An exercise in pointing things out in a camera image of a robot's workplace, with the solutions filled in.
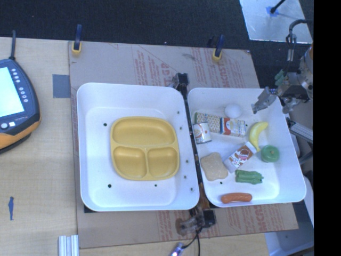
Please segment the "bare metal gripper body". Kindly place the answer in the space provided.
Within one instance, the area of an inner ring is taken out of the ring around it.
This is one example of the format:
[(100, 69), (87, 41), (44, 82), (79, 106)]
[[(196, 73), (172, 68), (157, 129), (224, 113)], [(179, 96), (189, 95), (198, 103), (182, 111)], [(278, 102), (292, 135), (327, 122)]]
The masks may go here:
[(313, 99), (313, 61), (301, 59), (295, 72), (277, 74), (277, 95), (307, 102)]

